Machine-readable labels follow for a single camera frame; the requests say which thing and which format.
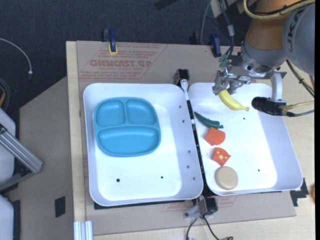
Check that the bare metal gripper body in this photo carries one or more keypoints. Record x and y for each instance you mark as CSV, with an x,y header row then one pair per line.
x,y
250,70

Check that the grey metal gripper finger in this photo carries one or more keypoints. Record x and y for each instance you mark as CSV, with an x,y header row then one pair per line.
x,y
220,84
235,85

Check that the yellow banana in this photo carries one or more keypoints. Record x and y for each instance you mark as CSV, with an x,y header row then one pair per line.
x,y
231,101

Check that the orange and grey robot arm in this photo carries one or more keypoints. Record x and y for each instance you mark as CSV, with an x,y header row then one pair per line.
x,y
272,29

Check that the green chili pepper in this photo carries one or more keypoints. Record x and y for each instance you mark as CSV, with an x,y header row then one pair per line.
x,y
206,121

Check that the thin black and white rod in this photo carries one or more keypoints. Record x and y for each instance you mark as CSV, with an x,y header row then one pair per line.
x,y
192,116

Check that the orange wedge block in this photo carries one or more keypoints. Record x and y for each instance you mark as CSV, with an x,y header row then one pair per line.
x,y
215,136

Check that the white plastic tray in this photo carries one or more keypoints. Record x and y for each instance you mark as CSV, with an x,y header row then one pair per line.
x,y
140,179
257,146

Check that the brown cardboard board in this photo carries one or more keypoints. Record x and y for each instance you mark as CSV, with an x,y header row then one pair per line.
x,y
155,59

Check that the red slice with yellow star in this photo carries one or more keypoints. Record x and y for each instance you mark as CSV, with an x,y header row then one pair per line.
x,y
220,156

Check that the beige round biscuit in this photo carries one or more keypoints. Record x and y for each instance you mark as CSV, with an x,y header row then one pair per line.
x,y
226,177

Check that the blue divided plate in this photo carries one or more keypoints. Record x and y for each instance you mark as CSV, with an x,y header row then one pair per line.
x,y
127,126

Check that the black cylinder on white bracket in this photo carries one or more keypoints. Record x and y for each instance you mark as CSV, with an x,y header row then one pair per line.
x,y
268,105

